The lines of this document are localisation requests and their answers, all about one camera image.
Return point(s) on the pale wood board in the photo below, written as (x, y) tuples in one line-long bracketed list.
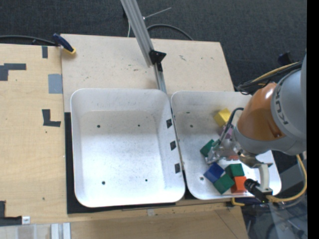
[(112, 63)]

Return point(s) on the orange cube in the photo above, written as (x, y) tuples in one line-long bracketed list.
[(239, 184)]

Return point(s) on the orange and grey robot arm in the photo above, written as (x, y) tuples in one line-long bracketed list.
[(264, 118)]

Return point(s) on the pink cube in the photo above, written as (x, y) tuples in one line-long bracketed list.
[(228, 132)]

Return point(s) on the green cube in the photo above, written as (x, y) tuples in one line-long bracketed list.
[(223, 184), (234, 170), (207, 149)]

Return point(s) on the red cube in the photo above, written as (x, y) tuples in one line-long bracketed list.
[(233, 157)]

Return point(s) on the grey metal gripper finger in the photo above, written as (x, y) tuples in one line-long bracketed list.
[(219, 157), (210, 157)]

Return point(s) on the blue cube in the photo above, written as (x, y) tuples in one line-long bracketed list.
[(213, 172)]

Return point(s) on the yellow cube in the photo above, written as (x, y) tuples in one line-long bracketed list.
[(221, 116)]

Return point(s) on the black cylinder on white bracket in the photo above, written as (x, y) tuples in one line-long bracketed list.
[(263, 180)]

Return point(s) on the white plastic tray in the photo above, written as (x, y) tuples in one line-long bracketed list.
[(119, 153), (192, 143)]

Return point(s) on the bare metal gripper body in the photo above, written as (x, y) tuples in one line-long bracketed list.
[(230, 148)]

